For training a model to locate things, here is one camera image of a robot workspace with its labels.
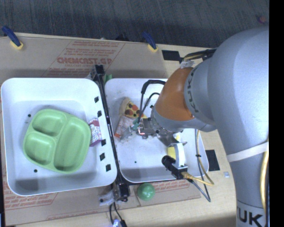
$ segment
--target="green plate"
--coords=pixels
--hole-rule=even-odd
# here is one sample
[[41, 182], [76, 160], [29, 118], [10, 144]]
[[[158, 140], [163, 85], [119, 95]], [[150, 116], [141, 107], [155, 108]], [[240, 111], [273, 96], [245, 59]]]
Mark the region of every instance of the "green plate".
[[23, 152], [38, 166], [73, 173], [82, 166], [90, 139], [90, 127], [82, 119], [62, 111], [43, 109], [28, 127]]

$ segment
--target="table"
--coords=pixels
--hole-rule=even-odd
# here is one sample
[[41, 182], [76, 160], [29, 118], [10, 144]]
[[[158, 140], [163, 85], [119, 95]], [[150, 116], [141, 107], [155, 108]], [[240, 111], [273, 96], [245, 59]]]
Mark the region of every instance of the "table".
[[[0, 37], [0, 86], [12, 77], [85, 77], [93, 64], [104, 65], [108, 74], [119, 78], [168, 78], [178, 68], [178, 61], [164, 60], [162, 50], [179, 52], [181, 57], [204, 48], [159, 44], [156, 53], [151, 52], [146, 44], [133, 42], [116, 42], [98, 39], [69, 38], [60, 36], [31, 35], [17, 33], [24, 44], [21, 51], [10, 46], [7, 37]], [[4, 178], [5, 215], [7, 225], [21, 227], [37, 226], [110, 226], [108, 207], [97, 210], [92, 206], [95, 196], [105, 189], [93, 189], [91, 192], [71, 191], [48, 195], [43, 200], [37, 199], [42, 206], [37, 206], [36, 199], [18, 198], [10, 193], [6, 183], [5, 151], [0, 109], [0, 132], [2, 150], [2, 172]], [[120, 206], [119, 213], [129, 227], [143, 226], [235, 226], [236, 198], [231, 168], [226, 159], [218, 132], [201, 133], [205, 149], [214, 149], [220, 170], [209, 172], [215, 182], [209, 187], [212, 202], [204, 197], [181, 201], [166, 202], [135, 208]], [[76, 200], [88, 199], [82, 209]], [[50, 215], [55, 202], [68, 203], [69, 207], [62, 214]]]

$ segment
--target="white strap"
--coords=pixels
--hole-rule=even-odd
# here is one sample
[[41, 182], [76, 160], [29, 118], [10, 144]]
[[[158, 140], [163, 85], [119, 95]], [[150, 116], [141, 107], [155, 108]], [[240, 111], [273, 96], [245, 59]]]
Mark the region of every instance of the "white strap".
[[228, 160], [228, 162], [241, 161], [243, 159], [253, 157], [257, 154], [261, 154], [261, 153], [268, 151], [268, 150], [269, 150], [269, 141], [267, 141], [267, 142], [265, 142], [261, 145], [254, 146], [252, 148], [245, 149], [243, 151], [239, 151], [239, 152], [234, 153], [234, 154], [230, 154], [230, 155], [227, 156], [227, 160]]

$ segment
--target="cardboard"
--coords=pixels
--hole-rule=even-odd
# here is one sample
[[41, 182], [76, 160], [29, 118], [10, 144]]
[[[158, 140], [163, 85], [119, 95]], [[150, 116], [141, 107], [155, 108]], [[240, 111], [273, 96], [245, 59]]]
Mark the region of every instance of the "cardboard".
[[[0, 37], [0, 87], [13, 77], [84, 78], [95, 64], [117, 78], [167, 78], [175, 70], [163, 61], [160, 49], [151, 52], [147, 44], [116, 42], [46, 35], [17, 34], [24, 46], [16, 50], [8, 37]], [[0, 98], [1, 157], [6, 225], [107, 212], [98, 196], [110, 187], [51, 193], [30, 197], [14, 194], [7, 184]], [[155, 197], [148, 202], [137, 197], [137, 185], [121, 209], [200, 198], [199, 191], [187, 181], [153, 183]]]

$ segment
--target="wooden surface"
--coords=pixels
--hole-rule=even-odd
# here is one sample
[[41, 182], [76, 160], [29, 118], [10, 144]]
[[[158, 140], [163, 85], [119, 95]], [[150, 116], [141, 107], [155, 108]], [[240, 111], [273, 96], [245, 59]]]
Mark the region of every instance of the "wooden surface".
[[[140, 43], [129, 43], [131, 50], [141, 46]], [[181, 57], [191, 52], [203, 50], [204, 48], [158, 45], [160, 50], [179, 51]], [[163, 61], [163, 66], [166, 70], [165, 75], [168, 77], [178, 68], [177, 61]], [[0, 68], [0, 83], [6, 79], [4, 68]], [[128, 227], [224, 227], [235, 226], [236, 215], [236, 198], [233, 177], [231, 174], [230, 165], [227, 162], [226, 154], [223, 149], [220, 137], [217, 131], [210, 133], [201, 133], [205, 149], [214, 149], [220, 171], [209, 172], [209, 176], [215, 182], [215, 186], [208, 187], [211, 197], [209, 203], [203, 196], [200, 199], [178, 201], [173, 203], [164, 203], [146, 207], [131, 208], [119, 210], [119, 213], [126, 220]], [[230, 177], [225, 177], [224, 173], [229, 173]], [[111, 226], [109, 213], [98, 213], [72, 218], [62, 218], [50, 221], [41, 221], [17, 225], [19, 227], [107, 227]]]

